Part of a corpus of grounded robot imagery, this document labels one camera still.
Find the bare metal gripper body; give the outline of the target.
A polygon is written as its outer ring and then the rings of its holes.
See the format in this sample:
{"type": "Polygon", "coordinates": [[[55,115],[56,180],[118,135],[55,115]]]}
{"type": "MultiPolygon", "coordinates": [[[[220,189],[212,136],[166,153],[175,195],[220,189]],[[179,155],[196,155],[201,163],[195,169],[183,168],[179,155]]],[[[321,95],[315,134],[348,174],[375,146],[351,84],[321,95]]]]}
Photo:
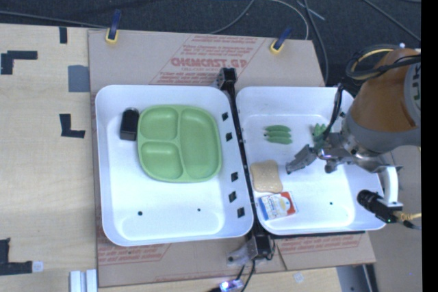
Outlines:
{"type": "Polygon", "coordinates": [[[360,168],[379,168],[381,156],[360,145],[354,136],[345,133],[329,133],[315,139],[315,151],[319,159],[326,162],[326,168],[341,164],[357,165],[360,168]]]}

